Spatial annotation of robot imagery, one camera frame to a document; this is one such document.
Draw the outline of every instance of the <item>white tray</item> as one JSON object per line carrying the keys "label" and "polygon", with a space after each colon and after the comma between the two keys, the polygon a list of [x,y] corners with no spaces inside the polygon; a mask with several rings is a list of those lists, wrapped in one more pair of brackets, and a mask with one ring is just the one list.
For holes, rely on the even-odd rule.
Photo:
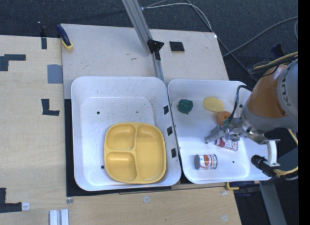
{"label": "white tray", "polygon": [[[239,142],[238,151],[231,151],[215,146],[210,142],[205,144],[204,137],[216,126],[216,113],[203,108],[204,98],[213,96],[224,102],[225,110],[232,111],[236,90],[244,83],[239,81],[192,80],[175,79],[168,85],[171,111],[175,125],[182,167],[185,176],[193,183],[214,183],[225,181],[267,180],[268,176],[257,169],[250,159],[254,154],[265,156],[266,145],[258,145],[250,139],[243,138]],[[241,89],[239,104],[245,104],[250,92]],[[178,111],[181,99],[193,102],[189,114]],[[240,116],[240,108],[235,117]],[[194,156],[196,154],[215,154],[217,168],[196,170]]]}
{"label": "white tray", "polygon": [[[181,176],[176,138],[167,88],[156,77],[79,77],[71,86],[74,176],[86,191],[164,187]],[[152,184],[128,184],[109,177],[104,166],[104,138],[107,129],[120,122],[143,122],[157,126],[166,143],[167,167],[164,177]]]}

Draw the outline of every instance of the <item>can label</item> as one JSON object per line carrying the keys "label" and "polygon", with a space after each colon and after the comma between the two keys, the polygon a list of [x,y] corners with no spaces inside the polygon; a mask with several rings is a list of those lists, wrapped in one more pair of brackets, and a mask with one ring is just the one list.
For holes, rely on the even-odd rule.
{"label": "can label", "polygon": [[232,140],[226,139],[223,136],[216,139],[214,144],[221,148],[225,148],[228,150],[232,150],[232,151],[238,150],[238,141],[232,141]]}
{"label": "can label", "polygon": [[194,165],[195,169],[216,169],[217,156],[215,154],[197,154],[194,158]]}

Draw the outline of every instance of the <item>black floor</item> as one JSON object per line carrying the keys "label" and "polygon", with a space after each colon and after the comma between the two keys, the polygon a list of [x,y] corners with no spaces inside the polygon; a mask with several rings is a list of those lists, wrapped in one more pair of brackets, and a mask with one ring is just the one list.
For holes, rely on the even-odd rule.
{"label": "black floor", "polygon": [[[138,0],[142,7],[162,0]],[[284,53],[298,51],[298,0],[166,0],[161,4],[191,2],[207,16],[219,40],[230,80],[255,85],[247,73],[249,65],[275,59],[274,46]],[[195,11],[186,5],[145,9],[150,28],[210,31]],[[131,27],[121,0],[1,0],[0,34],[57,37],[57,24],[87,24]],[[244,47],[230,50],[250,41]],[[296,147],[290,135],[277,129],[269,135],[279,138],[279,156]],[[275,184],[287,225],[299,224],[298,180]],[[268,225],[259,190],[236,193],[243,225]]]}

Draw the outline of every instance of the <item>wooden surface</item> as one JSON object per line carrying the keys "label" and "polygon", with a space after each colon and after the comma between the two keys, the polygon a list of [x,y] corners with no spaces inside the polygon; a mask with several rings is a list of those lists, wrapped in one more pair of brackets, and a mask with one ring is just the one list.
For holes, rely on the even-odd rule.
{"label": "wooden surface", "polygon": [[[71,225],[241,224],[233,192],[222,186],[73,197],[68,205],[63,86],[47,82],[47,66],[62,64],[61,42],[47,38],[41,49],[41,38],[0,36],[4,54],[25,54],[26,61],[9,61],[0,71],[0,187],[7,188],[6,203],[31,208],[0,213],[0,225],[48,224],[48,211],[60,209],[69,209]],[[42,115],[41,99],[59,116]]]}

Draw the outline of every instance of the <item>yellow clip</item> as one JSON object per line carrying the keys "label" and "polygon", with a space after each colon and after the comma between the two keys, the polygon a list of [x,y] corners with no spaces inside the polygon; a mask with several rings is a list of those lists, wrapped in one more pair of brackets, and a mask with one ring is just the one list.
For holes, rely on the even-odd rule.
{"label": "yellow clip", "polygon": [[73,48],[73,43],[71,41],[70,41],[70,45],[66,45],[66,43],[62,40],[62,45],[68,50]]}
{"label": "yellow clip", "polygon": [[236,187],[231,187],[229,182],[226,182],[226,185],[225,185],[226,189],[227,190],[232,190],[232,191],[236,191],[236,190],[239,190],[239,187],[236,186]]}

